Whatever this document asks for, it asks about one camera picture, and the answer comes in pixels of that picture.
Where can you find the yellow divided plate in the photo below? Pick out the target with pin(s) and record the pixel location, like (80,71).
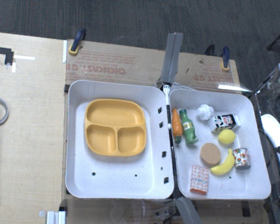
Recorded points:
(115,127)

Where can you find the yellow banana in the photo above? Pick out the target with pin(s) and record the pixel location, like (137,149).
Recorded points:
(224,165)

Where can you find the orange and white carton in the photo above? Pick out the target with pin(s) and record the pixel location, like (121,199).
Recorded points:
(199,179)

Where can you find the white plastic tray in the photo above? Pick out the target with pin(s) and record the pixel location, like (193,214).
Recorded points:
(240,186)
(114,177)

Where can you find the orange carrot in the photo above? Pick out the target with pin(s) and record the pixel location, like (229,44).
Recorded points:
(177,127)

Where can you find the black and white milk carton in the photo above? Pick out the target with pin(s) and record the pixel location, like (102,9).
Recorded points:
(223,123)

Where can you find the brown cardboard board red print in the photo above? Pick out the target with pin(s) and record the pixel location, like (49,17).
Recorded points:
(114,67)

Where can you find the yellow lemon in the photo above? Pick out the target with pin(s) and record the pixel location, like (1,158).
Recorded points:
(226,136)

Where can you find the green bottle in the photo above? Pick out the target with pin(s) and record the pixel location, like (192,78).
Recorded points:
(188,129)

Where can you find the small white and orange can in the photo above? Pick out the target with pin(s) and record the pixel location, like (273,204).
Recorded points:
(241,159)

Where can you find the white crumpled ball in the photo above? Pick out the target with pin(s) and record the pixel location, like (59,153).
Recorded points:
(204,112)

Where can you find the tan round biscuit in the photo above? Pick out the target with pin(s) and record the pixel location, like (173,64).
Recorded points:
(210,154)

